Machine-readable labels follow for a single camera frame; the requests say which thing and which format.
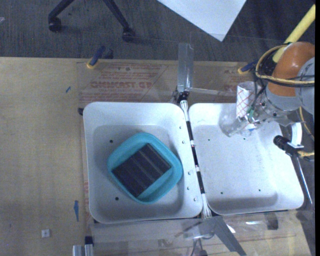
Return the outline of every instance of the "yellow pole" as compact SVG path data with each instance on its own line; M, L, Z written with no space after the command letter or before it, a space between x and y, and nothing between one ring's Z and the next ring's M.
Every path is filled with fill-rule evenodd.
M314 4L310 10L305 14L305 16L302 18L302 20L299 22L299 24L295 27L295 29L291 32L289 37L284 41L285 43L294 43L299 40L299 38L306 32L306 30L310 27L312 22L314 22L316 19L316 5ZM284 52L285 48L280 48L275 55L273 56L273 61L275 63L278 63L282 53Z

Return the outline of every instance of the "black metal leg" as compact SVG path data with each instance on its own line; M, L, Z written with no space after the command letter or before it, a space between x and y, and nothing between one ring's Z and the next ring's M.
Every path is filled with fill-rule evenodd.
M49 29L52 32L59 32L62 29L61 20L57 17L74 0L62 0L48 15Z
M126 18L123 16L118 6L116 5L114 0L103 0L105 5L110 9L112 14L116 17L119 23L123 27L122 39L126 42L131 42L135 36L135 32L132 28L130 28Z

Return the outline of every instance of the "black floor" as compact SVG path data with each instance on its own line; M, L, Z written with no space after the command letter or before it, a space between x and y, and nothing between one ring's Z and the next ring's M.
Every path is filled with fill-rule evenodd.
M251 62L281 44L312 0L247 0L223 42L207 35L156 0L116 0L136 38L122 40L122 27L102 0L77 0L59 17L61 33L48 29L48 14L59 0L0 0L0 56L91 58L104 45L115 59L177 60L178 43L194 45L196 61ZM300 39L315 44L315 23ZM309 124L314 125L309 117ZM314 150L305 136L304 143ZM312 204L298 214L315 255L314 162L301 163Z

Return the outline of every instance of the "small white square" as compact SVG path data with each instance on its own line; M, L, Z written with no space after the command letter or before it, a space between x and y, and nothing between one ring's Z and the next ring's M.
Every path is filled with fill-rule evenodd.
M50 237L50 229L42 229L41 238L49 238L49 237Z

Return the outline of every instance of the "white tray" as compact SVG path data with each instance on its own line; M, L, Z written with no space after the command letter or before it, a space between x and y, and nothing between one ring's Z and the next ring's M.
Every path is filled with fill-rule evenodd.
M210 208L219 215L299 208L304 202L291 158L273 143L281 135L276 122L251 136L222 133L219 121L236 104L197 103L189 117Z
M83 112L87 153L89 209L95 220L110 224L139 220L192 218L202 199L183 111L170 103L94 102ZM180 159L183 176L159 201L132 200L107 175L108 156L136 133L161 140Z

